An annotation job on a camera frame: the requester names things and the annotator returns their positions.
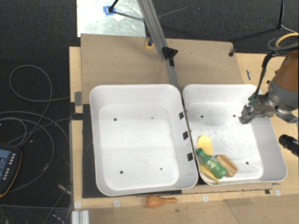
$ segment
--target wooden table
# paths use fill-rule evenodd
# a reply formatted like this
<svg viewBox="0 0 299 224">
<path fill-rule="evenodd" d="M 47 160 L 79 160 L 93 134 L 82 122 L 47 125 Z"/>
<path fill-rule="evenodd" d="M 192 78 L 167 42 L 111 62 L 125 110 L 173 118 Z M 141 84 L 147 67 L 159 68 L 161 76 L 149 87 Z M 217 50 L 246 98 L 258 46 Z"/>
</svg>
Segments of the wooden table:
<svg viewBox="0 0 299 224">
<path fill-rule="evenodd" d="M 262 54 L 234 55 L 239 65 L 244 84 L 257 85 Z M 268 64 L 266 76 L 261 86 L 266 92 L 267 80 L 271 80 L 282 62 L 282 57 L 273 58 Z M 75 93 L 82 91 L 81 48 L 70 47 L 71 102 Z M 75 106 L 76 113 L 82 113 L 80 102 Z M 297 128 L 277 117 L 271 118 L 277 137 L 288 134 L 296 137 Z M 185 190 L 176 195 L 177 204 L 163 205 L 157 209 L 145 207 L 145 197 L 124 196 L 105 198 L 82 198 L 82 128 L 81 120 L 71 121 L 72 174 L 75 210 L 89 210 L 90 223 L 295 223 L 299 219 L 299 176 L 298 157 L 281 146 L 288 175 L 277 183 L 248 183 L 224 187 L 200 186 Z M 208 202 L 203 202 L 203 195 Z M 114 207 L 114 201 L 121 207 Z"/>
</svg>

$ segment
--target black clamp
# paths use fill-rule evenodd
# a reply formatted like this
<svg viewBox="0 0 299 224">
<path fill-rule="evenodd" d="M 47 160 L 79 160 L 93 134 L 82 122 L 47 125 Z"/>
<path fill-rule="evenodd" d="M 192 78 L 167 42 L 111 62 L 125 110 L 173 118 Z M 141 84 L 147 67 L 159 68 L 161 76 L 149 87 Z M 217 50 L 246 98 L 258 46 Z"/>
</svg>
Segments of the black clamp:
<svg viewBox="0 0 299 224">
<path fill-rule="evenodd" d="M 178 50 L 169 47 L 163 47 L 162 53 L 164 55 L 165 60 L 169 60 L 170 66 L 174 66 L 173 58 L 178 53 Z"/>
</svg>

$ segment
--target green bottle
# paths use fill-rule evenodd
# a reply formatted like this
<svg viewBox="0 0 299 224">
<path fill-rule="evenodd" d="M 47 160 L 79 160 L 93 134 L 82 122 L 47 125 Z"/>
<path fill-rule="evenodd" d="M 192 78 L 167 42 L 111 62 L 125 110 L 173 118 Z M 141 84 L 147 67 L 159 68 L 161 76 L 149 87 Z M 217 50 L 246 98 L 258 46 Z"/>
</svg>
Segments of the green bottle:
<svg viewBox="0 0 299 224">
<path fill-rule="evenodd" d="M 202 148 L 197 149 L 196 155 L 202 158 L 202 161 L 204 165 L 207 166 L 209 170 L 211 170 L 212 173 L 215 174 L 215 176 L 219 179 L 221 179 L 228 170 L 221 165 L 213 156 L 205 154 L 205 152 L 202 150 Z"/>
</svg>

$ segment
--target yellow cable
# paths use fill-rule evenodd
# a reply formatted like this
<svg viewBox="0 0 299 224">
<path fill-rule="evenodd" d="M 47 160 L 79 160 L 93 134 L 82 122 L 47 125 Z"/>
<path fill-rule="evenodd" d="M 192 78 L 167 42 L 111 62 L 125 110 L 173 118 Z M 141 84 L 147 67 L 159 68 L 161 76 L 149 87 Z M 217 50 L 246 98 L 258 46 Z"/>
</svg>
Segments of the yellow cable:
<svg viewBox="0 0 299 224">
<path fill-rule="evenodd" d="M 286 38 L 289 38 L 289 37 L 293 37 L 293 36 L 298 36 L 298 33 L 289 33 L 289 34 L 286 34 L 286 35 L 283 35 L 282 37 L 278 38 L 278 40 L 275 42 L 275 46 L 276 47 L 280 47 L 280 43 L 285 40 Z"/>
</svg>

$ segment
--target robotic hand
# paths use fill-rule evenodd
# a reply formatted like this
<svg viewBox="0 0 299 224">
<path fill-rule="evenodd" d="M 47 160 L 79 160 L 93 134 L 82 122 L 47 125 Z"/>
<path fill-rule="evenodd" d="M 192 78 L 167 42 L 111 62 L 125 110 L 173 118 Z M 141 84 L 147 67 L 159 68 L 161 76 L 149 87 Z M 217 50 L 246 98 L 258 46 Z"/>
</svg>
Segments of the robotic hand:
<svg viewBox="0 0 299 224">
<path fill-rule="evenodd" d="M 250 123 L 254 118 L 272 117 L 275 114 L 287 123 L 296 123 L 298 128 L 298 117 L 292 114 L 293 110 L 298 109 L 298 42 L 280 47 L 283 40 L 291 37 L 298 38 L 298 33 L 269 41 L 268 47 L 271 52 L 263 61 L 259 85 L 255 93 L 249 97 L 249 105 L 244 106 L 239 117 L 242 124 Z M 274 41 L 276 41 L 275 47 L 271 45 Z M 275 77 L 269 82 L 268 92 L 264 95 L 258 94 L 268 61 L 282 54 L 287 54 L 286 58 Z M 279 138 L 279 142 L 298 156 L 298 140 L 284 134 Z"/>
</svg>

